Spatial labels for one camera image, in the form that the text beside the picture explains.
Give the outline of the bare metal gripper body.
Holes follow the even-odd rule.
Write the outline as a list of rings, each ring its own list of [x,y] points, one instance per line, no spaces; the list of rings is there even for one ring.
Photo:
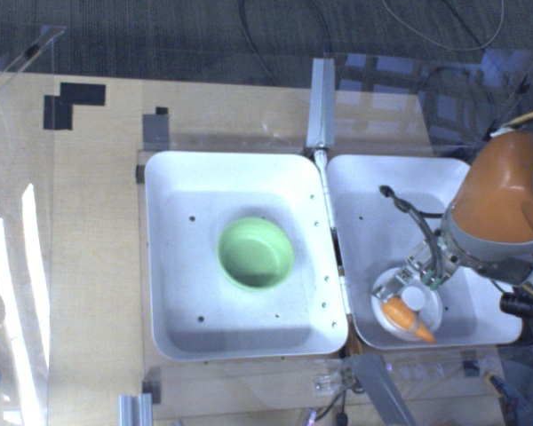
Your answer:
[[[460,258],[457,249],[443,237],[437,241],[423,240],[407,255],[404,265],[394,270],[389,280],[394,289],[401,289],[412,280],[420,280],[429,289],[438,289],[456,272]]]

